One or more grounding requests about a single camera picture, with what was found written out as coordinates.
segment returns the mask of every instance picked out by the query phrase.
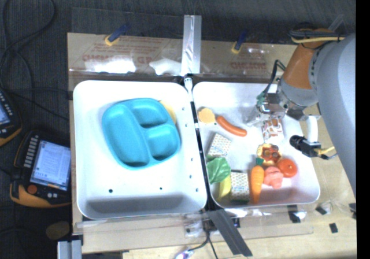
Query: pink toy food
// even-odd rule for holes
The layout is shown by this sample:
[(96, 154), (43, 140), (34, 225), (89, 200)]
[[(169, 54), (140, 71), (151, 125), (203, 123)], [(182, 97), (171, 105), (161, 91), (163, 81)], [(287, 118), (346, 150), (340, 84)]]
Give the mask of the pink toy food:
[(284, 174), (281, 173), (276, 166), (269, 166), (265, 170), (264, 184), (272, 186), (274, 189), (279, 189), (283, 183)]

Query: black fabric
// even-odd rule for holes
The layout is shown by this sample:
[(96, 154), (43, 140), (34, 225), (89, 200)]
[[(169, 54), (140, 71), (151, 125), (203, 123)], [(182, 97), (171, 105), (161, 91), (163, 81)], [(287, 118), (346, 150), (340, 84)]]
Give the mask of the black fabric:
[[(3, 7), (6, 0), (0, 0)], [(309, 22), (329, 27), (338, 17), (344, 23), (341, 33), (356, 31), (356, 0), (53, 0), (55, 18), (40, 35), (17, 47), (29, 64), (35, 87), (67, 89), (67, 32), (104, 32), (116, 28), (110, 19), (97, 15), (97, 9), (127, 13), (144, 13), (182, 17), (198, 14), (203, 19), (203, 38), (236, 40), (241, 30), (248, 30), (248, 42), (290, 43), (287, 33), (298, 23)], [(89, 13), (81, 14), (83, 9)], [(51, 12), (48, 0), (13, 0), (7, 8), (4, 27), (0, 29), (0, 53), (6, 41), (14, 41), (37, 30)], [(18, 58), (8, 61), (1, 70), (1, 79), (8, 88), (30, 88), (25, 63)], [(59, 136), (69, 136), (68, 100), (63, 92), (50, 90), (17, 92), (12, 95), (24, 122), (23, 133), (0, 147), (0, 168), (9, 171), (21, 138), (32, 128), (43, 128)], [(43, 110), (27, 99), (57, 113)], [(48, 225), (71, 218), (70, 208), (39, 210), (17, 206), (13, 210), (9, 198), (9, 176), (0, 171), (0, 258), (56, 258), (56, 242), (45, 235)], [(19, 231), (6, 230), (16, 225)]]

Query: blue plate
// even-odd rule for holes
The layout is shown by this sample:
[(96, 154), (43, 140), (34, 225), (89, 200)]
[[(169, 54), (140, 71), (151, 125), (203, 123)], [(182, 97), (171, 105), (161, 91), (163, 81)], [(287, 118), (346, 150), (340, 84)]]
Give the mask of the blue plate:
[(122, 101), (102, 117), (105, 140), (115, 159), (128, 169), (142, 169), (170, 159), (180, 136), (164, 106), (151, 98)]

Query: black and orange device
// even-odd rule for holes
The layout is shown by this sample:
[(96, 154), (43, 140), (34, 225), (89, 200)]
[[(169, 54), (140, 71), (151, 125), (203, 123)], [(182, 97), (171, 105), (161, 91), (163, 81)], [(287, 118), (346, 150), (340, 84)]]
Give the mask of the black and orange device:
[(21, 117), (7, 93), (0, 88), (0, 146), (8, 143), (22, 129)]
[(26, 134), (10, 183), (11, 199), (32, 208), (55, 208), (71, 203), (69, 141), (43, 131)]

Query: hot dog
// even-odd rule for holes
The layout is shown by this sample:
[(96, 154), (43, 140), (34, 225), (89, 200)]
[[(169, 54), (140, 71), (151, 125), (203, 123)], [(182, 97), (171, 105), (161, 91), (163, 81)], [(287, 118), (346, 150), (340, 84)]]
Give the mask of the hot dog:
[(246, 136), (247, 135), (247, 131), (243, 128), (239, 128), (239, 127), (236, 127), (234, 125), (232, 125), (231, 123), (229, 123), (225, 117), (219, 115), (217, 116), (216, 118), (216, 122), (221, 126), (223, 127), (225, 130), (227, 130), (228, 132), (236, 135), (236, 136)]

